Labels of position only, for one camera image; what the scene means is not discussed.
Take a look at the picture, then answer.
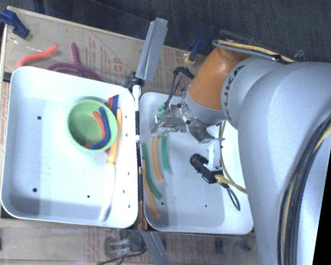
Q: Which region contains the thin black and white rod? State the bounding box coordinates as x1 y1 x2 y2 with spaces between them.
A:
109 83 171 231

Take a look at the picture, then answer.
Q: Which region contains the brown cardboard board red print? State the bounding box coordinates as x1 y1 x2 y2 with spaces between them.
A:
0 6 295 265

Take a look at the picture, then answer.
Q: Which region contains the long green foam strip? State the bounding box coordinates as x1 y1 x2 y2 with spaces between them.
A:
133 143 172 201

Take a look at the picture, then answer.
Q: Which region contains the red-orange foam strip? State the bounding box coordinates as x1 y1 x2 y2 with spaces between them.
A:
16 39 60 75

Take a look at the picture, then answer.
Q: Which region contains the black cylinder on white bracket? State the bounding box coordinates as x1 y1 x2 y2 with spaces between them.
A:
187 133 230 187

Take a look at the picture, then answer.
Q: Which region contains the green bowl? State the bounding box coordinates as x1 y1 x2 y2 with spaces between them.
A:
62 95 124 157

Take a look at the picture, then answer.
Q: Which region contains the short green foam strip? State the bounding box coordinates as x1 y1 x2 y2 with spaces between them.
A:
156 135 177 172

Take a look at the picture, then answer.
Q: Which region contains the purple foam rope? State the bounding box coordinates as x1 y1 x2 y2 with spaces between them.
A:
46 39 110 83

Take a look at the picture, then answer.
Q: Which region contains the white plastic tray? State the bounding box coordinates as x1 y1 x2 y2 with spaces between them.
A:
0 63 160 238
118 89 274 248

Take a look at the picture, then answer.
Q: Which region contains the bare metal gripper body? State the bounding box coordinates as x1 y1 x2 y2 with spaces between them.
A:
161 102 194 135

